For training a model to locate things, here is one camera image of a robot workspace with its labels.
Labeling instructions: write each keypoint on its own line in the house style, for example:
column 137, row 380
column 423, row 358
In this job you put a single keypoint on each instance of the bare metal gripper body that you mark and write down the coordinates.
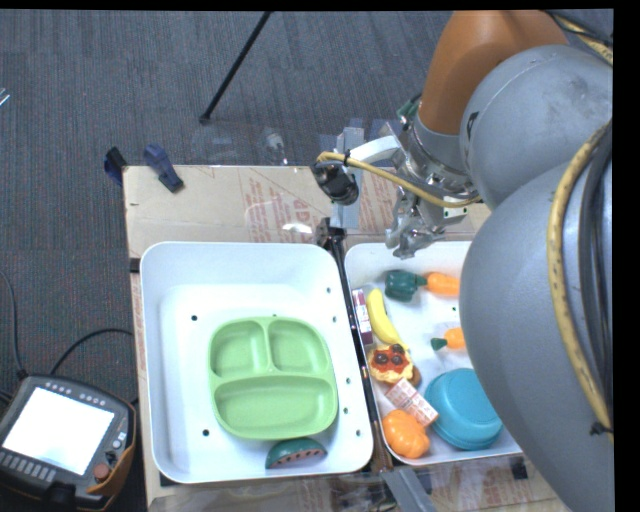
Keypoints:
column 435, row 175

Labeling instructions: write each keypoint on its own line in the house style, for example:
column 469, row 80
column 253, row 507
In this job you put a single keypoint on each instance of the black tripod leg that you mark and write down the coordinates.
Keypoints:
column 235, row 65

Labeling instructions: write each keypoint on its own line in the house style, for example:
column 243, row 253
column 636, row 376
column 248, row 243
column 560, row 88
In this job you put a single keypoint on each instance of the blue bowl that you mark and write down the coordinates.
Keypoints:
column 465, row 410

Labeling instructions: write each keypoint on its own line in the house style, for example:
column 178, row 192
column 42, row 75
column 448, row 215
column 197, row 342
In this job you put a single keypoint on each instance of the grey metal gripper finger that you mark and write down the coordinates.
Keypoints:
column 417, row 245
column 395, row 239

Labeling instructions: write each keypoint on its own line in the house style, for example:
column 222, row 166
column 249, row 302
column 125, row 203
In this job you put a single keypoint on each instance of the green bell pepper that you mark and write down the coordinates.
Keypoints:
column 400, row 285

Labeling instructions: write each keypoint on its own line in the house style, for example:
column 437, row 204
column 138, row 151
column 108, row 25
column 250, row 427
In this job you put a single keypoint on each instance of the white plastic tray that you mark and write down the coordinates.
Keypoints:
column 430, row 315
column 180, row 380

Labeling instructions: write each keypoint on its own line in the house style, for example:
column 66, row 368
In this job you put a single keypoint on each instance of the orange pumpkin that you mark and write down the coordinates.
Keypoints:
column 406, row 435

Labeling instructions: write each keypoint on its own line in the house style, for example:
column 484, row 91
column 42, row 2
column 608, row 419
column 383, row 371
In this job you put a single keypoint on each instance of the pizza slice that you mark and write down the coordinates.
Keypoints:
column 391, row 365

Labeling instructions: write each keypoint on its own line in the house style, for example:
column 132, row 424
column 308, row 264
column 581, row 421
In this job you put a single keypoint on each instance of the yellow banana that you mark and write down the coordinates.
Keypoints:
column 381, row 320

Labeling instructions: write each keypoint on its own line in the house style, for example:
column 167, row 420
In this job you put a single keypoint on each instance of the black cylinder on white bracket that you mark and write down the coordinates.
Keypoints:
column 340, row 185

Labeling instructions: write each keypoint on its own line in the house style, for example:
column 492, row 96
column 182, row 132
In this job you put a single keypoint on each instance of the dark red carton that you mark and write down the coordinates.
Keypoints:
column 362, row 315

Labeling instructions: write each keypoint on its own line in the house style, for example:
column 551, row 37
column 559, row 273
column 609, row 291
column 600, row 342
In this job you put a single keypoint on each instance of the brown cardboard board red print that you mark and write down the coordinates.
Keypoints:
column 200, row 210

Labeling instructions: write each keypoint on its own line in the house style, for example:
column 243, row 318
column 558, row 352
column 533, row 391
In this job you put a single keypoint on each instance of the green divided plate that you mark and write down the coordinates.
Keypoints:
column 272, row 395

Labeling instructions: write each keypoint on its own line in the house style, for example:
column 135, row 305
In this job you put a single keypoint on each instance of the orange carrot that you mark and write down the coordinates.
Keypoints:
column 454, row 338
column 444, row 284

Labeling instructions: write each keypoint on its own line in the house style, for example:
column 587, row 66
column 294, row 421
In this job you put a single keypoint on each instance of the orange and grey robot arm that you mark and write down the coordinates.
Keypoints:
column 530, row 120

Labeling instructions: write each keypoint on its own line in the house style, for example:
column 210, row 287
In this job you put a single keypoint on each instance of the white and red carton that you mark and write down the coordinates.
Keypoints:
column 412, row 402

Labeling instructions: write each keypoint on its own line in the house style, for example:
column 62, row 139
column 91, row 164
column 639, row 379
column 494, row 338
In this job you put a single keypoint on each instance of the green watermelon slice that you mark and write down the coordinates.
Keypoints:
column 295, row 452

